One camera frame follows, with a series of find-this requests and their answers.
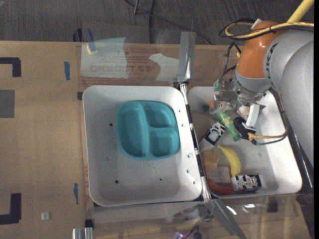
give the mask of white tray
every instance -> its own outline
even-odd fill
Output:
[[[134,160],[117,144],[116,111],[128,101],[169,105],[178,124],[179,151],[158,160]],[[180,91],[172,87],[91,86],[83,94],[89,191],[100,206],[192,201],[202,191]]]
[[[188,101],[192,112],[203,113],[202,106],[209,105],[213,98],[213,87],[194,87],[189,90]],[[258,135],[280,135],[285,127],[277,107],[276,100],[271,92],[267,92],[259,102],[266,107],[261,110],[256,123]],[[242,198],[263,195],[291,194],[298,192],[302,187],[302,178],[298,169],[290,142],[284,140],[255,146],[248,140],[241,139],[234,142],[233,137],[227,131],[218,142],[233,148],[241,161],[240,174],[260,174],[266,181],[267,188],[261,188],[255,193],[240,195],[215,196],[220,198]],[[227,159],[221,158],[219,164],[227,165]]]

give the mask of banana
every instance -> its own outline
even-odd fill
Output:
[[[232,148],[222,147],[219,144],[217,145],[217,147],[225,154],[225,156],[229,160],[231,176],[233,177],[238,175],[241,170],[241,164],[236,152]]]

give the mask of teal plate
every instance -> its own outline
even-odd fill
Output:
[[[179,134],[173,110],[155,101],[130,101],[117,110],[116,134],[127,157],[154,160],[174,155]]]

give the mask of blue tape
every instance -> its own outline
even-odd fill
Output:
[[[78,189],[78,184],[77,183],[74,183],[73,193],[74,193],[74,196],[75,196],[75,202],[78,205],[79,204],[79,189]]]
[[[70,79],[70,63],[69,62],[64,62],[64,73],[65,73],[65,78],[67,81],[71,80]]]

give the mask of gray carpet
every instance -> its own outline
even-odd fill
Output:
[[[218,36],[227,24],[240,18],[285,22],[302,0],[154,0],[153,14],[175,24],[157,17],[149,22],[141,11],[149,11],[151,0],[140,1],[137,15],[122,0],[2,1],[0,40],[72,41],[77,28],[89,27],[95,39],[124,35],[128,42],[179,43],[180,30],[192,28],[201,36],[197,43],[229,44]],[[314,21],[313,8],[303,21]]]

